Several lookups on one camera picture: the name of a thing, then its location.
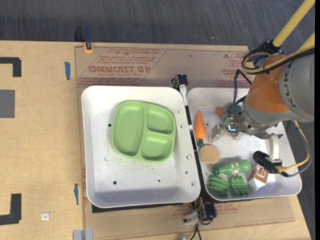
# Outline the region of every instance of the green bottle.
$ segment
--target green bottle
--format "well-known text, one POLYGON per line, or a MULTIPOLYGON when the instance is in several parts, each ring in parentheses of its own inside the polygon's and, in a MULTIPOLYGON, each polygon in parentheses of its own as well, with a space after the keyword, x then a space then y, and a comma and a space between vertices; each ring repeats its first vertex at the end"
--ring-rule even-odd
POLYGON ((212 173, 217 176, 219 174, 237 175, 239 173, 247 173, 251 169, 248 160, 227 162, 221 167, 213 167, 212 173))

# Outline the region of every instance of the blue tape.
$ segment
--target blue tape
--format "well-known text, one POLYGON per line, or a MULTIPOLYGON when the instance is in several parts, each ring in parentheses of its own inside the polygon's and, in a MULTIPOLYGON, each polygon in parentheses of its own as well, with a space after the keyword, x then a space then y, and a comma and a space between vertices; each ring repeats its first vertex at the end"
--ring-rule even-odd
POLYGON ((71 75, 71 69, 70 69, 70 63, 65 61, 64 62, 64 69, 65 69, 65 76, 67 80, 71 80, 70 75, 71 75))
POLYGON ((76 205, 79 205, 79 190, 78 190, 77 183, 74 184, 73 192, 74 192, 74 196, 75 196, 75 200, 76 200, 76 205))

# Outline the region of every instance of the table surface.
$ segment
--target table surface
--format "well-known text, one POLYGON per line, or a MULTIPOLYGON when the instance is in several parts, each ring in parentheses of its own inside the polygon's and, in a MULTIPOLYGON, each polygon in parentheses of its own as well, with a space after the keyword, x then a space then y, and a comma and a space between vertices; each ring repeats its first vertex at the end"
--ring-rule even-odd
MULTIPOLYGON (((0 215, 11 194, 22 195, 19 224, 0 225, 0 239, 72 239, 85 229, 75 47, 78 42, 0 41, 1 57, 19 57, 22 77, 0 64, 0 90, 15 90, 15 118, 0 118, 0 215), (66 80, 65 62, 71 79, 66 80), (78 185, 77 204, 74 188, 78 185), (50 212, 50 220, 41 214, 50 212)), ((215 50, 234 46, 95 43, 105 47, 215 50)), ((202 239, 311 239, 297 196, 289 197, 295 220, 203 230, 202 239)), ((174 240, 179 234, 143 237, 174 240)))

